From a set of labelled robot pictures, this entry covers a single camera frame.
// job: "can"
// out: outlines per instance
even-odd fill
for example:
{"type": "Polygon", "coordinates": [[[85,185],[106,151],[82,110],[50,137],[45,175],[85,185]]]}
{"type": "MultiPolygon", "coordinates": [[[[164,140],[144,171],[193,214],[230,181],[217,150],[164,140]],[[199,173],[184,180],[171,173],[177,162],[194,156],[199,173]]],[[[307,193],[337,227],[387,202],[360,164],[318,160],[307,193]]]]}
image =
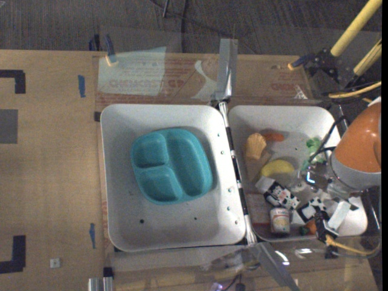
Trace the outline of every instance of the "can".
{"type": "Polygon", "coordinates": [[[271,233],[288,235],[290,233],[290,213],[286,208],[273,208],[269,212],[271,233]]]}

